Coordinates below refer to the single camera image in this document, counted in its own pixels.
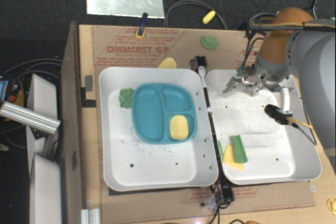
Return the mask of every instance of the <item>blue plate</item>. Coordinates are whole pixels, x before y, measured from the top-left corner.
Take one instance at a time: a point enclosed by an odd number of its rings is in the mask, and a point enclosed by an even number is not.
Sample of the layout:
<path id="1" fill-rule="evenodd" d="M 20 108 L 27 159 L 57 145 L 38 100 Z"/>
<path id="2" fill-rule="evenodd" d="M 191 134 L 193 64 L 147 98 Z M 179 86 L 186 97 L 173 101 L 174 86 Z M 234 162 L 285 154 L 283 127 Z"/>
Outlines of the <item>blue plate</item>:
<path id="1" fill-rule="evenodd" d="M 184 140 L 170 136 L 169 123 L 175 115 L 183 115 L 188 121 L 189 134 Z M 172 84 L 150 83 L 137 87 L 132 100 L 132 118 L 137 135 L 149 143 L 181 143 L 196 132 L 193 100 L 184 88 Z"/>

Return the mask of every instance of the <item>yellow and black device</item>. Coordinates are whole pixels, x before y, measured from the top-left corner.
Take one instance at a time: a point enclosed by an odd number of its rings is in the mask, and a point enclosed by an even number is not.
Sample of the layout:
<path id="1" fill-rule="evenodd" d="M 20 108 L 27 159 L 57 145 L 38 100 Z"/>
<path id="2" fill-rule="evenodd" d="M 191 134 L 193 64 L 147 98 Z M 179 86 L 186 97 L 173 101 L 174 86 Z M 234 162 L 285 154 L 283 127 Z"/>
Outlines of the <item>yellow and black device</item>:
<path id="1" fill-rule="evenodd" d="M 0 100 L 24 106 L 23 87 L 16 76 L 0 74 Z"/>

